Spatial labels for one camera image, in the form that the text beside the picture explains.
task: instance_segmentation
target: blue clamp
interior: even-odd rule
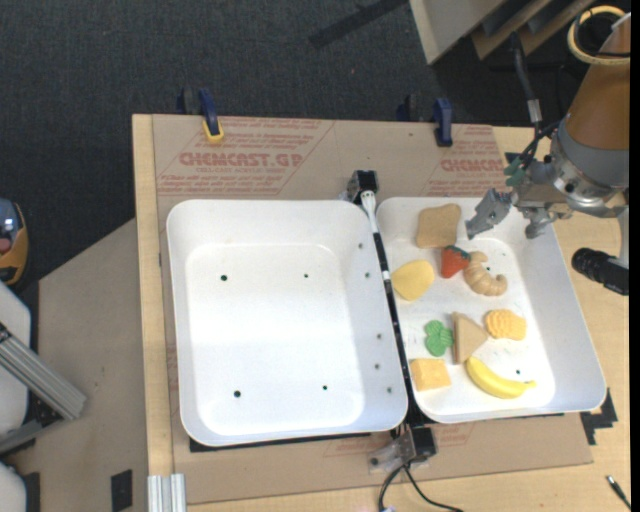
[[[219,142],[224,137],[224,131],[209,89],[198,89],[198,100],[196,103],[193,89],[183,88],[178,96],[177,111],[180,114],[202,115],[202,128],[207,139],[209,142]]]
[[[438,98],[433,104],[433,121],[438,124],[434,130],[436,136],[436,144],[438,146],[451,146],[451,118],[453,117],[453,108],[447,98]]]

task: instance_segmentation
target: black bracket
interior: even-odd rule
[[[596,443],[596,429],[598,428],[612,428],[613,424],[618,421],[618,415],[616,409],[613,406],[613,400],[611,400],[611,392],[607,389],[607,396],[600,406],[600,413],[593,414],[591,412],[581,412],[580,419],[584,426],[584,433],[587,435],[587,440],[591,446],[595,446]]]
[[[127,469],[111,477],[111,510],[120,512],[133,506],[133,471]]]
[[[347,183],[347,199],[353,204],[362,204],[360,195],[370,190],[378,192],[378,176],[376,171],[354,171]]]
[[[40,473],[22,477],[27,489],[27,512],[40,512]]]

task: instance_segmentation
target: strawberry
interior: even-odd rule
[[[469,266],[469,254],[455,245],[447,245],[442,249],[440,274],[448,279]]]

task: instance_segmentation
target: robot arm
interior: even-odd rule
[[[618,20],[600,51],[591,55],[580,48],[576,31],[603,13]],[[586,11],[572,25],[568,44],[577,58],[590,64],[569,111],[559,123],[536,130],[532,143],[505,169],[511,191],[488,191],[466,222],[467,234],[472,239],[491,229],[511,206],[529,219],[527,238],[539,236],[547,224],[574,211],[617,217],[623,238],[620,256],[580,249],[572,264],[590,279],[628,295],[629,206],[607,203],[629,187],[631,15],[607,6]],[[536,161],[538,141],[546,136],[551,137],[550,153]]]

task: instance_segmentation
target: white tray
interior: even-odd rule
[[[210,446],[384,431],[407,394],[370,224],[344,201],[189,200],[167,220],[180,412]]]
[[[434,421],[465,421],[592,410],[605,398],[606,386],[582,311],[577,302],[554,230],[528,240],[526,221],[511,212],[493,230],[469,240],[464,220],[475,214],[479,199],[392,198],[377,211],[380,233],[391,272],[404,263],[426,259],[436,280],[414,302],[396,294],[396,305],[407,359],[431,358],[424,339],[424,325],[440,320],[453,328],[451,313],[464,313],[483,325],[485,313],[508,308],[527,321],[523,341],[490,339],[476,355],[503,376],[533,379],[537,387],[517,399],[500,399],[481,391],[467,376],[463,365],[454,364],[452,350],[443,358],[452,385],[417,392],[420,409]],[[440,275],[440,250],[420,249],[415,243],[418,216],[423,208],[456,203],[462,209],[457,244],[465,251],[487,254],[490,273],[504,274],[509,286],[499,297],[473,292],[462,272],[449,279]]]

